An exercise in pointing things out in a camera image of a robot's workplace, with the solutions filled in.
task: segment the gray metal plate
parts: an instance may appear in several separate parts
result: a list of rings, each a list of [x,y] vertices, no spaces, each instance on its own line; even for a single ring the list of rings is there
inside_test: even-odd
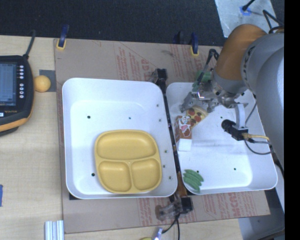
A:
[[[230,33],[239,25],[254,24],[265,32],[269,32],[270,27],[267,23],[263,10],[276,18],[270,0],[255,0],[246,11],[242,11],[250,0],[214,0],[219,14],[223,35],[227,38]],[[276,27],[273,19],[269,18],[271,26]]]

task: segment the cucumber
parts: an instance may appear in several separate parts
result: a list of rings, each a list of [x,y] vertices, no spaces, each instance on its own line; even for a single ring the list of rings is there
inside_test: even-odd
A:
[[[195,182],[198,186],[202,185],[200,180],[198,180],[194,175],[190,173],[184,173],[183,176],[189,178],[191,181]]]
[[[193,176],[195,176],[200,182],[204,181],[204,178],[195,170],[191,170],[191,169],[185,169],[184,170],[187,174],[191,174]]]
[[[196,182],[192,181],[188,177],[183,177],[183,181],[187,183],[190,187],[192,187],[195,190],[200,190],[200,187],[196,184]]]

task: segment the brown cardboard sheet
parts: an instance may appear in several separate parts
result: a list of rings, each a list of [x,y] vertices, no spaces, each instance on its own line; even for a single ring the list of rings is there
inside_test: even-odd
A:
[[[168,225],[172,220],[156,218],[156,206],[167,206],[163,198],[76,199],[66,186],[63,132],[62,86],[70,78],[98,78],[146,81],[155,69],[167,70],[167,85],[193,82],[202,70],[210,49],[199,46],[198,56],[189,45],[68,39],[64,50],[54,41],[57,82],[62,208],[64,232],[80,233],[144,226]],[[214,59],[209,66],[215,65]],[[194,210],[180,217],[180,223],[224,220],[269,215],[264,191],[231,192],[191,196]]]

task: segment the yellow ball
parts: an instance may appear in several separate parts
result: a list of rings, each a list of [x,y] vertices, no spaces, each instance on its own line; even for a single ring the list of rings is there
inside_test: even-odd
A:
[[[51,86],[50,79],[45,75],[39,75],[34,78],[34,89],[37,92],[44,93],[49,90]]]

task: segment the white tray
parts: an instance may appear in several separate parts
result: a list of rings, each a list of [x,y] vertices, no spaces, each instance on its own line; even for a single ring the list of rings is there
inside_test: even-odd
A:
[[[167,87],[166,97],[172,123],[177,116],[186,115],[186,112],[180,112],[179,106],[191,90],[192,83],[176,82]],[[248,103],[245,107],[246,116],[255,104],[249,91],[236,101]],[[185,169],[192,169],[199,171],[204,178],[200,190],[190,187],[188,190],[196,195],[204,195],[274,188],[278,176],[271,154],[255,154],[246,147],[243,140],[232,138],[221,127],[225,119],[235,122],[235,110],[217,106],[214,112],[193,128],[191,151],[178,151],[181,173]],[[247,126],[249,133],[265,135],[257,109],[251,115]],[[269,151],[267,144],[249,145],[259,153]]]
[[[177,189],[177,174],[163,94],[151,82],[71,78],[62,87],[65,176],[79,199],[168,197]],[[116,194],[104,189],[96,172],[94,144],[111,130],[142,130],[155,139],[162,180],[155,189]]]

